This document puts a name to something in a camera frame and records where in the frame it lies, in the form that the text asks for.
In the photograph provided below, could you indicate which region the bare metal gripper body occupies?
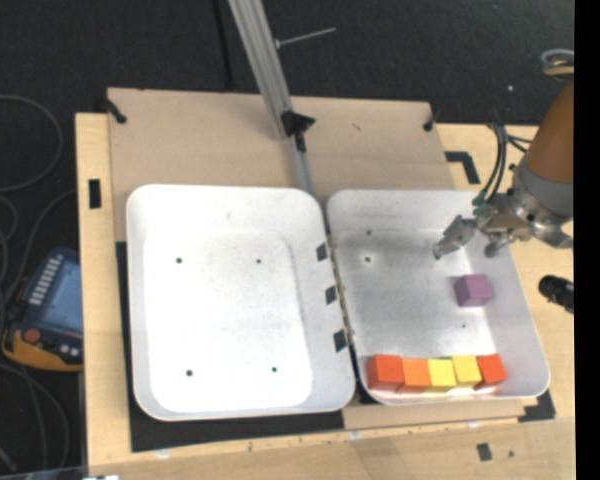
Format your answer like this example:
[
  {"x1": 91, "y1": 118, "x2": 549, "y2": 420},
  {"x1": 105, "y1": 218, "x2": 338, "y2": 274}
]
[{"x1": 473, "y1": 191, "x2": 575, "y2": 250}]

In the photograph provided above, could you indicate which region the purple cube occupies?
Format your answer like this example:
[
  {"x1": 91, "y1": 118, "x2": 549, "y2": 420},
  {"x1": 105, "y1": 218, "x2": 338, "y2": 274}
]
[{"x1": 453, "y1": 273, "x2": 495, "y2": 308}]

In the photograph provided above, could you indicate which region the white plastic tray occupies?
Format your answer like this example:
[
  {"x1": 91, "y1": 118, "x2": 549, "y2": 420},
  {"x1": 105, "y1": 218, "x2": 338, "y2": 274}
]
[
  {"x1": 125, "y1": 183, "x2": 358, "y2": 422},
  {"x1": 325, "y1": 188, "x2": 552, "y2": 407}
]

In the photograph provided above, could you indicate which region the red cube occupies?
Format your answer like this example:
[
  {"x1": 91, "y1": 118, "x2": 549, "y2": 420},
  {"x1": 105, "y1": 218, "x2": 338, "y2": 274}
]
[
  {"x1": 475, "y1": 353, "x2": 509, "y2": 385},
  {"x1": 365, "y1": 353, "x2": 407, "y2": 392}
]

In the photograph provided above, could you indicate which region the yellow cube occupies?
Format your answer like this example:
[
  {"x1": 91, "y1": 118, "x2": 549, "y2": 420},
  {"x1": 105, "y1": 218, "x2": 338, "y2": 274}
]
[
  {"x1": 427, "y1": 358, "x2": 458, "y2": 389},
  {"x1": 451, "y1": 354, "x2": 483, "y2": 385}
]

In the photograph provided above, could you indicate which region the orange cube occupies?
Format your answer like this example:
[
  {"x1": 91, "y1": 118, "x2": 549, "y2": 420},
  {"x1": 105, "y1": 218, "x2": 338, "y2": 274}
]
[{"x1": 402, "y1": 357, "x2": 434, "y2": 389}]

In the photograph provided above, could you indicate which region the brown cardboard board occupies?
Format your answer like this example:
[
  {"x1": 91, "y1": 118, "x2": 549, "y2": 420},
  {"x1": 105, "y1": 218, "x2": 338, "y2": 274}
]
[{"x1": 106, "y1": 86, "x2": 529, "y2": 431}]

